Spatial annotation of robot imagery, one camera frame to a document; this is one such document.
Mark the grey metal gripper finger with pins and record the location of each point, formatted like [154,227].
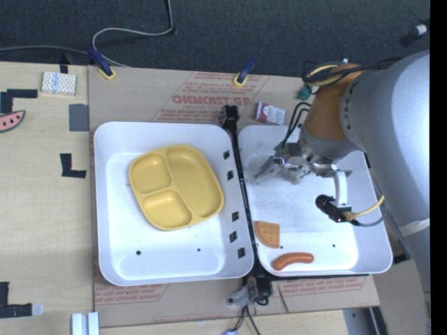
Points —
[298,176]
[267,170]

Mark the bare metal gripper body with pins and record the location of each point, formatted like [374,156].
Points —
[297,157]

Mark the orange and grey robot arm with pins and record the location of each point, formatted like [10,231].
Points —
[387,124]

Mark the thin black rod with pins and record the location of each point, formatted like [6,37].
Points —
[242,183]

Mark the white plastic tray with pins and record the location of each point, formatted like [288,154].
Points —
[167,257]
[307,218]

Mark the red and white carton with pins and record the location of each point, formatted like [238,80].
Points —
[269,113]

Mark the brown biscuit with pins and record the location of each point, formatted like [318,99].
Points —
[267,234]

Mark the orange sausage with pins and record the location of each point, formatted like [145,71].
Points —
[291,260]

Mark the yellow divided plate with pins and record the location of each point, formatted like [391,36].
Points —
[176,187]

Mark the brown cardboard board red print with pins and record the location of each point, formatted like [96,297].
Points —
[146,93]

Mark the pink watermelon slice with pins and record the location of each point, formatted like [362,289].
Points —
[10,120]

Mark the black cylinder on white bracket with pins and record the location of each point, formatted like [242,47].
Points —
[331,204]

